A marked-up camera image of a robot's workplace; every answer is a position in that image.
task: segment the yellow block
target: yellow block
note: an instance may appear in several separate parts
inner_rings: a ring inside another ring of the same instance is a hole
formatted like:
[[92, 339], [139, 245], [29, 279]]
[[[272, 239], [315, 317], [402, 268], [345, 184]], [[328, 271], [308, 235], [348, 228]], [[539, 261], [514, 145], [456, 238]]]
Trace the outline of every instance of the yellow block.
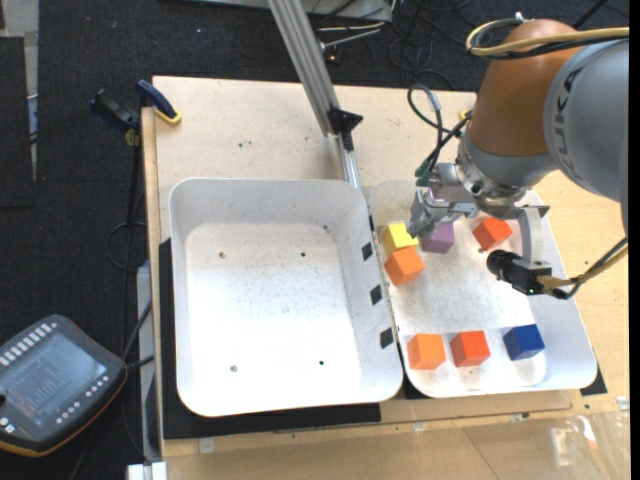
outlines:
[[418, 238], [411, 238], [407, 232], [404, 222], [393, 222], [389, 224], [380, 236], [382, 246], [387, 256], [391, 256], [398, 249], [418, 245]]

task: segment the blue block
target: blue block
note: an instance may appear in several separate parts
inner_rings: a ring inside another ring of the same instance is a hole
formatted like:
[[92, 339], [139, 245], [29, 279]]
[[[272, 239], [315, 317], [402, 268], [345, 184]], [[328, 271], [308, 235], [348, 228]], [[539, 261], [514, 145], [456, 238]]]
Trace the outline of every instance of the blue block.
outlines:
[[527, 359], [544, 350], [544, 343], [536, 324], [514, 327], [502, 338], [512, 361]]

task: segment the black floor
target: black floor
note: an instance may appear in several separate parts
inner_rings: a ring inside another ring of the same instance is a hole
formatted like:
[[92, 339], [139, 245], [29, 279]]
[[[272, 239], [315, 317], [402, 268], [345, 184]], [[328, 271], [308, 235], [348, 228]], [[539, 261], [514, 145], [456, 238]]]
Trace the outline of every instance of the black floor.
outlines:
[[[345, 45], [341, 63], [329, 67], [333, 82], [407, 87], [419, 80], [432, 89], [476, 91], [487, 64], [464, 50], [475, 26], [518, 11], [573, 24], [597, 0], [424, 0], [416, 15], [421, 1], [405, 0], [394, 25]], [[610, 0], [582, 28], [628, 25], [629, 3]], [[414, 15], [414, 34], [404, 41]], [[314, 17], [313, 24], [325, 23]], [[30, 207], [0, 208], [0, 342], [61, 313], [118, 352], [134, 325], [135, 278], [125, 298], [123, 272], [108, 260], [105, 240], [127, 214], [132, 150], [92, 117], [89, 101], [106, 88], [135, 108], [135, 83], [153, 74], [298, 80], [268, 11], [157, 0], [40, 0], [39, 29], [38, 177]], [[125, 238], [113, 244], [121, 261]], [[132, 265], [144, 257], [140, 229]], [[103, 416], [76, 478], [121, 479], [127, 464], [141, 461], [124, 425], [126, 418], [139, 441], [135, 389], [135, 382], [128, 385]], [[0, 452], [0, 479], [69, 478], [89, 435], [42, 459]]]

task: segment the purple block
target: purple block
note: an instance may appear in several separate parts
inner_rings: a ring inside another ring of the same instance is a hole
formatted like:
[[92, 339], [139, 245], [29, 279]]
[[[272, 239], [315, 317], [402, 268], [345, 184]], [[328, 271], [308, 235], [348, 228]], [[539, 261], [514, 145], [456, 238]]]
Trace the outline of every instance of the purple block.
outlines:
[[440, 224], [433, 235], [420, 238], [420, 249], [423, 252], [437, 252], [445, 254], [455, 242], [453, 237], [453, 222]]

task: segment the blue clamp handle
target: blue clamp handle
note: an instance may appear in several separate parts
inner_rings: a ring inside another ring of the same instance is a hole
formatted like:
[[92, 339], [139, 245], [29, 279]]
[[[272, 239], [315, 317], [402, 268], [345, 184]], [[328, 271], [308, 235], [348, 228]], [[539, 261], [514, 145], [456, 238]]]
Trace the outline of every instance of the blue clamp handle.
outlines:
[[176, 124], [182, 118], [180, 112], [173, 108], [164, 95], [146, 80], [139, 80], [136, 84], [138, 94], [149, 98], [156, 107], [156, 114], [169, 124]]

